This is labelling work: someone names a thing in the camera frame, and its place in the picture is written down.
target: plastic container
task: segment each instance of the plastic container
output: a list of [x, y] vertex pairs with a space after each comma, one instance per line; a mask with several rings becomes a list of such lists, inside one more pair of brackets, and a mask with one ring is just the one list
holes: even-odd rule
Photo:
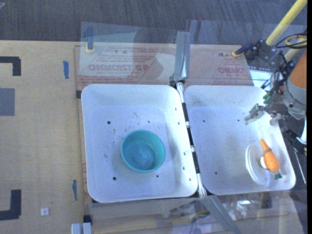
[[157, 135], [146, 130], [136, 130], [123, 139], [121, 156], [132, 170], [148, 173], [157, 170], [162, 165], [166, 150]]

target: dark floor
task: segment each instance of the dark floor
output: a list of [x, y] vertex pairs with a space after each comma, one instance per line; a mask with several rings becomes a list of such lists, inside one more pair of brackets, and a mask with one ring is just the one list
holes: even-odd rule
[[[0, 39], [79, 41], [82, 21], [175, 30], [187, 20], [277, 24], [295, 1], [0, 0]], [[307, 24], [307, 8], [293, 24]]]

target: gray strip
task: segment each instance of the gray strip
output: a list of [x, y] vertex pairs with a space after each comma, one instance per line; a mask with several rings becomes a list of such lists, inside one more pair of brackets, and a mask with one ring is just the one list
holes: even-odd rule
[[0, 116], [15, 115], [15, 89], [0, 88]]

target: white tray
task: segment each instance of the white tray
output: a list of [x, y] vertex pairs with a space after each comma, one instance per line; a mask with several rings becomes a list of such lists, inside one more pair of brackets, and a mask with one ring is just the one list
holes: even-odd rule
[[[295, 173], [278, 125], [264, 114], [245, 125], [251, 108], [263, 101], [265, 91], [253, 86], [190, 86], [185, 101], [201, 177], [216, 195], [289, 190]], [[282, 175], [260, 168], [263, 138], [278, 158]]]
[[[81, 94], [87, 183], [102, 203], [188, 197], [198, 187], [193, 156], [178, 92], [164, 85], [92, 84]], [[123, 138], [144, 129], [163, 141], [166, 158], [151, 173], [126, 166]]]

